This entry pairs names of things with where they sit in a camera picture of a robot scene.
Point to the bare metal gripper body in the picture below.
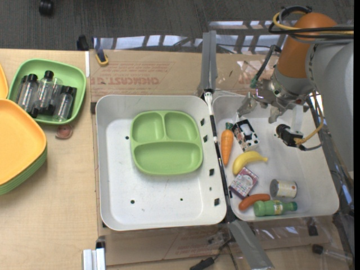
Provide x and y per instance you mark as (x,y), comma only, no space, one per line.
(277,97)

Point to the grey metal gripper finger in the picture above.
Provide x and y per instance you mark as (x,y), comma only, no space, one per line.
(276,114)
(247,105)

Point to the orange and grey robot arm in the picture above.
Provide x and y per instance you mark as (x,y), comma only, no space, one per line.
(295,52)

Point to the black and white carton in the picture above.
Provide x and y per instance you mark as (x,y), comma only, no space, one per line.
(247,136)

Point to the orange carrot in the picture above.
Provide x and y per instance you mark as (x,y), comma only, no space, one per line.
(226,145)

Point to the thin black and white rod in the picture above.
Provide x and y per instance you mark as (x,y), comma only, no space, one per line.
(216,139)

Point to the yellow banana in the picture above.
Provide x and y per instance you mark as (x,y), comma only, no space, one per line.
(244,159)

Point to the white plastic tray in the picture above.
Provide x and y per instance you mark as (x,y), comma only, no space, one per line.
(157,201)
(309,173)

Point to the white can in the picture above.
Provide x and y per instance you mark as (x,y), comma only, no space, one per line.
(285,189)

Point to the purple and pink carton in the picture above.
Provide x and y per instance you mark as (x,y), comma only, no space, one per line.
(243,183)

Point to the brown cardboard board red print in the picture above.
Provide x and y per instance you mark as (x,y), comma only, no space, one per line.
(168,74)

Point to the orange sausage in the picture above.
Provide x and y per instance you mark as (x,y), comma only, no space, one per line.
(253,200)

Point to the green divided plate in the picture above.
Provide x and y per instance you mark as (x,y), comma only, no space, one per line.
(168,156)

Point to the green bottle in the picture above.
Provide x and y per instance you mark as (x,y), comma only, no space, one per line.
(270,208)

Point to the clear plastic bottle black cap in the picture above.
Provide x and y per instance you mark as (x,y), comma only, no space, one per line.
(63,105)
(332,254)
(45,90)
(58,83)
(20,90)
(28,94)

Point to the black chair wheel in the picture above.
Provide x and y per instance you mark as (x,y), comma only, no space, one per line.
(46,7)

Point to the yellow plate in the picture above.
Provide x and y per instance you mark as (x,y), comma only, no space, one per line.
(19,139)

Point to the orange plate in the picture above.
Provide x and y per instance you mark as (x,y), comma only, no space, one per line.
(2,83)

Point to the black cylinder on white bracket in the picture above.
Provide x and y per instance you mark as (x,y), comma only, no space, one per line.
(291,138)

